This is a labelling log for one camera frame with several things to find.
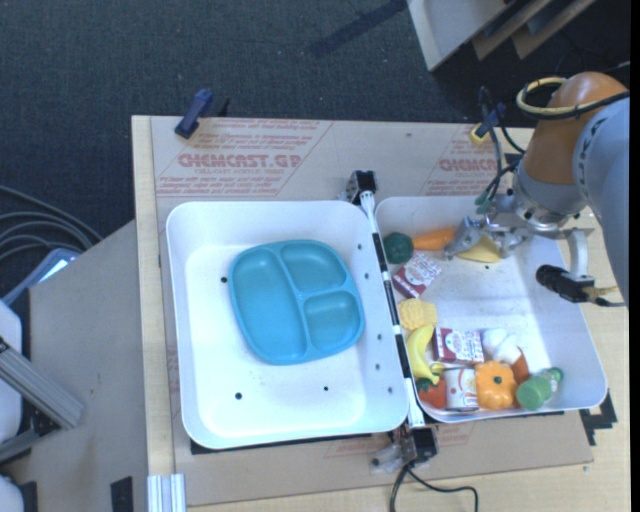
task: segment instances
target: blue clamp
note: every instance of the blue clamp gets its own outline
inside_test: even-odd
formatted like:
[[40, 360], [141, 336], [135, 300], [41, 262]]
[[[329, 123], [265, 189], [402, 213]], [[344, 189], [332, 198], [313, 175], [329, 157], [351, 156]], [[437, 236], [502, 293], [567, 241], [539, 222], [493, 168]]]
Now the blue clamp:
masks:
[[213, 93], [208, 89], [202, 89], [193, 98], [189, 111], [174, 130], [178, 135], [188, 139], [199, 126], [198, 117], [201, 117], [211, 105]]

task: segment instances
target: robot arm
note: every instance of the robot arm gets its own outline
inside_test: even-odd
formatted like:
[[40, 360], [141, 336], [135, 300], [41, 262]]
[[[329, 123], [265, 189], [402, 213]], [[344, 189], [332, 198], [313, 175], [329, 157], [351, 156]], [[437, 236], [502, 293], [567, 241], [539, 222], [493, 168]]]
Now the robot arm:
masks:
[[[559, 86], [547, 107], [529, 106], [527, 94], [547, 85]], [[581, 247], [572, 230], [561, 228], [589, 206], [602, 227], [611, 267], [628, 307], [629, 91], [608, 75], [580, 73], [567, 80], [529, 84], [518, 95], [518, 104], [539, 123], [515, 170], [509, 194], [496, 194], [483, 205], [482, 219], [465, 218], [445, 247], [445, 255], [452, 258], [487, 235], [501, 256], [507, 257], [517, 245], [542, 235], [571, 237], [572, 259], [584, 256], [586, 244]], [[584, 257], [572, 262], [571, 270], [566, 274], [577, 280], [576, 290], [588, 284], [579, 282], [588, 277], [583, 275]]]

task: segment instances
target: orange pumpkin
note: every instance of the orange pumpkin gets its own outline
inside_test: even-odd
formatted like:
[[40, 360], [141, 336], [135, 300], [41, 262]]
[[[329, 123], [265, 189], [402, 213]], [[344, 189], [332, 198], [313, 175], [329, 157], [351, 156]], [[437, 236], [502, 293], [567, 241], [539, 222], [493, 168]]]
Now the orange pumpkin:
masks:
[[475, 366], [478, 405], [485, 409], [507, 409], [515, 401], [518, 384], [511, 367], [490, 360]]

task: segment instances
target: yellow cheese wedge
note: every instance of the yellow cheese wedge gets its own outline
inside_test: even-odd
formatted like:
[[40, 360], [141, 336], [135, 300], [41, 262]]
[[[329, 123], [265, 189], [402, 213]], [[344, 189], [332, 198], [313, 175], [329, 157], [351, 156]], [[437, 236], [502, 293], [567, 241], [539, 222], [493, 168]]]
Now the yellow cheese wedge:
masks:
[[436, 325], [438, 314], [435, 304], [420, 299], [405, 299], [398, 303], [400, 325], [408, 331], [413, 331], [427, 324]]
[[498, 246], [489, 237], [483, 236], [471, 249], [459, 252], [458, 256], [466, 260], [480, 261], [482, 263], [496, 263], [500, 261]]

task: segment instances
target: white tray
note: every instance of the white tray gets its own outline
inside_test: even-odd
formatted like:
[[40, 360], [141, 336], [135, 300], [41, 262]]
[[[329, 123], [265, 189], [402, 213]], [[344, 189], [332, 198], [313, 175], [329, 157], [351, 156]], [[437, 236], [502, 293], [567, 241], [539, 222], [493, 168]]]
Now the white tray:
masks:
[[[369, 223], [343, 201], [188, 202], [166, 223], [185, 429], [227, 449], [393, 430], [408, 398]], [[229, 295], [245, 249], [305, 238], [335, 249], [362, 300], [361, 339], [336, 355], [285, 366], [245, 343]]]
[[[378, 205], [376, 218], [382, 237], [394, 231], [415, 237], [457, 226], [464, 215], [474, 215], [473, 201], [473, 197], [393, 197]], [[557, 242], [533, 237], [509, 258], [492, 264], [462, 258], [447, 261], [442, 252], [428, 255], [442, 272], [421, 299], [436, 305], [440, 326], [458, 330], [503, 327], [519, 339], [532, 372], [549, 366], [564, 371], [557, 393], [537, 412], [588, 409], [604, 400], [606, 377], [580, 306], [535, 279], [543, 264], [567, 268]], [[390, 266], [390, 274], [397, 268]], [[396, 291], [395, 298], [397, 303], [405, 297]], [[531, 414], [516, 408], [456, 413], [423, 401], [420, 405], [429, 416], [447, 423]]]

